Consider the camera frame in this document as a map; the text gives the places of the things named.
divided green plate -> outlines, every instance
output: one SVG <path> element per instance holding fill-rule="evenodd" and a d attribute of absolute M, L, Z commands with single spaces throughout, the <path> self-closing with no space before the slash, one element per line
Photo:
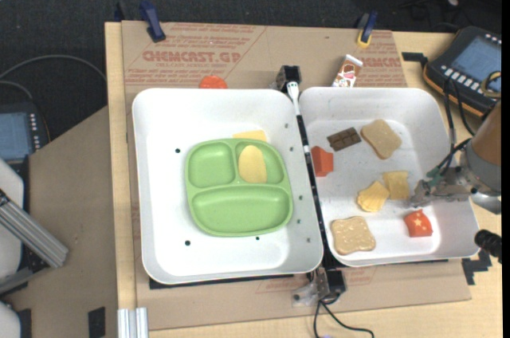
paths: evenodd
<path fill-rule="evenodd" d="M 267 183 L 247 183 L 239 175 L 242 150 L 262 151 Z M 214 236 L 273 232 L 292 216 L 292 192 L 284 161 L 275 147 L 259 140 L 212 140 L 195 145 L 186 157 L 186 192 L 193 220 Z"/>

